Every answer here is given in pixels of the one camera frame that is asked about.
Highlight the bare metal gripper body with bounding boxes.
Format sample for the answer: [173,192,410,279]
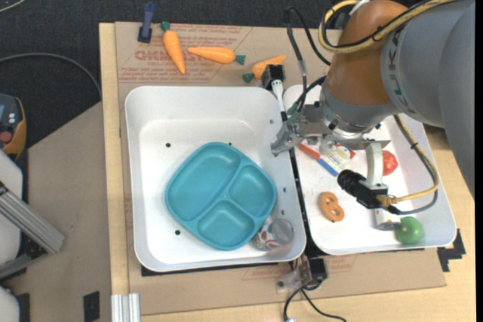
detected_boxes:
[292,103,379,148]

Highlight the white packet with colourful print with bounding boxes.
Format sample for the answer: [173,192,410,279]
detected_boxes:
[319,143,356,173]

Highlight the orange and blue stick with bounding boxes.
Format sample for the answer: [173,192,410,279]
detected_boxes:
[297,143,340,177]

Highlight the orange toy carrot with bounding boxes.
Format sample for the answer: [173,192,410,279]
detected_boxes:
[160,21,187,75]
[186,46,247,66]
[241,54,288,84]

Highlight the brown toy pretzel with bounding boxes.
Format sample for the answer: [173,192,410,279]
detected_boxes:
[318,192,346,222]

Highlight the blue divided plate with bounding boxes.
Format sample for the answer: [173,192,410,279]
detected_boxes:
[164,141,278,252]

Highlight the red toy tomato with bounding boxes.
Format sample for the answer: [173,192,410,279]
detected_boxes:
[381,149,399,177]

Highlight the white can with orange print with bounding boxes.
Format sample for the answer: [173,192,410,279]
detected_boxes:
[253,218,295,252]

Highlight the white plastic tray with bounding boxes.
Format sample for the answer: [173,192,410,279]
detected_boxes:
[124,85,307,272]
[281,84,457,256]

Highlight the small white can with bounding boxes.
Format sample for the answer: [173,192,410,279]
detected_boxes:
[374,207,401,232]

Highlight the green toy apple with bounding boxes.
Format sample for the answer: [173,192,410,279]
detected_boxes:
[395,216,425,245]

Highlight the brown cardboard board red print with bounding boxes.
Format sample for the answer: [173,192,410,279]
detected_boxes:
[114,21,448,316]

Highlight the black block with thin wires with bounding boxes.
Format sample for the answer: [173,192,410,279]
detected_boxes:
[263,63,286,90]
[309,257,328,282]

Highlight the black cylinder on white bracket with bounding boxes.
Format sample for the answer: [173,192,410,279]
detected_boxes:
[337,141,390,209]

